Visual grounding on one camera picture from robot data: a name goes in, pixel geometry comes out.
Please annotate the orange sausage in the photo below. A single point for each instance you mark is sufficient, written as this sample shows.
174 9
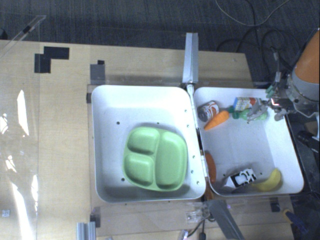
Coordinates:
211 167

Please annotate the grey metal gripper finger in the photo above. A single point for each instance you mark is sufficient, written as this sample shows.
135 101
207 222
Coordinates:
280 114
255 107

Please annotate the orange carrot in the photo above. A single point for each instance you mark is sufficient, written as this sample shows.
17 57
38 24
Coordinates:
217 120

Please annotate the green plastic bottle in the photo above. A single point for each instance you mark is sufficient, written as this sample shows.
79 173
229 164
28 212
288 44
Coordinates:
241 114

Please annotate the white plastic tray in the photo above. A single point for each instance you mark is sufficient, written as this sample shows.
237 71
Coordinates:
110 144
250 146

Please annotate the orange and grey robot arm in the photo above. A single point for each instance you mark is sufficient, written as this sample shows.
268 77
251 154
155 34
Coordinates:
308 64

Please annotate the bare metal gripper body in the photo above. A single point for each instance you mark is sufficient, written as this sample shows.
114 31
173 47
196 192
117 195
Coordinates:
291 101

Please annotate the green divided plate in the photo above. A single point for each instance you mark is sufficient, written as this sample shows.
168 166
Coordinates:
165 159

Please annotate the black and white carton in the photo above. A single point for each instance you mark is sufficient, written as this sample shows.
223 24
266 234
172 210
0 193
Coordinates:
243 177

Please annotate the red and white can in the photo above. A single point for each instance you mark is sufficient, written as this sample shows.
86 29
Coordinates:
208 110

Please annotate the yellow banana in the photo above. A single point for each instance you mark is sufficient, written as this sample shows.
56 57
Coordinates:
271 182

